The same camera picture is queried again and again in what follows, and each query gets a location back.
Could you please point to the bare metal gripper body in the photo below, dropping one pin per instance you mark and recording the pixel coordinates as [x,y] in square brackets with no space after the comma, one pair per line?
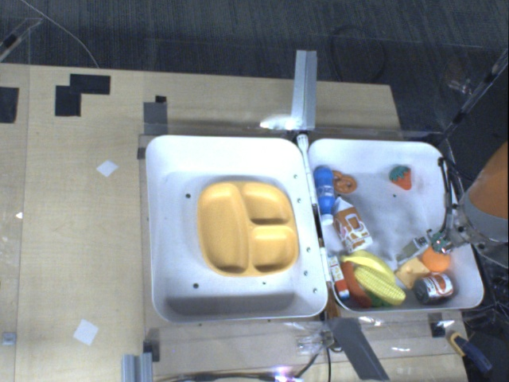
[467,232]

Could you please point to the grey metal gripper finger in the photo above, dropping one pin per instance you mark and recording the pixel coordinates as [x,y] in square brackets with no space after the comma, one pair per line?
[409,251]
[443,246]

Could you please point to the orange fruit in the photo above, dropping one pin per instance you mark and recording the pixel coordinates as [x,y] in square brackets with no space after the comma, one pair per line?
[435,262]

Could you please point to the yellow cheese wedge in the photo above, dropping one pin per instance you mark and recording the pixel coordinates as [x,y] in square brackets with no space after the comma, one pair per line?
[411,273]

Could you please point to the white plastic tray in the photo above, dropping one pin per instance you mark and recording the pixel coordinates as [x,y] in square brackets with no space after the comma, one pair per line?
[179,253]
[397,221]

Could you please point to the yellow banana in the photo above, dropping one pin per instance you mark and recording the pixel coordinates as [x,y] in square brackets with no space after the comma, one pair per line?
[370,259]

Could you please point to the yellow corn cob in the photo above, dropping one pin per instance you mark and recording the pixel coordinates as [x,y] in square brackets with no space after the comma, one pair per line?
[379,285]

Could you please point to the white and orange carton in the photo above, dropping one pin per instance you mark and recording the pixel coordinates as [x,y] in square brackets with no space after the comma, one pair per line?
[352,227]

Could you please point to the red sausage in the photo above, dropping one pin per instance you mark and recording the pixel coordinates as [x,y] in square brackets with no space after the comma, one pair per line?
[354,285]

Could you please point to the red strawberry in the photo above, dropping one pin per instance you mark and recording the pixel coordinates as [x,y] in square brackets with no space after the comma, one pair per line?
[401,177]

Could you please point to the small white and red bottle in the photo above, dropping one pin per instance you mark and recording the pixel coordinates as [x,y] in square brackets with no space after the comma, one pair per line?
[338,277]

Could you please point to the brown pretzel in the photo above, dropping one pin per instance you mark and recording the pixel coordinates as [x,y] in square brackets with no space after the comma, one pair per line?
[346,183]

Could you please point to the blue bottle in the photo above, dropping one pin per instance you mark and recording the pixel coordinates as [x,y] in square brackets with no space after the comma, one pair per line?
[324,187]

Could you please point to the orange divided plate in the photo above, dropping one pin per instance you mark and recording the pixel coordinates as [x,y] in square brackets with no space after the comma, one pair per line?
[222,229]

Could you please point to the pale wood board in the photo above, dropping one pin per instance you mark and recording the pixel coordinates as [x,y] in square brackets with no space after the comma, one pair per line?
[238,106]

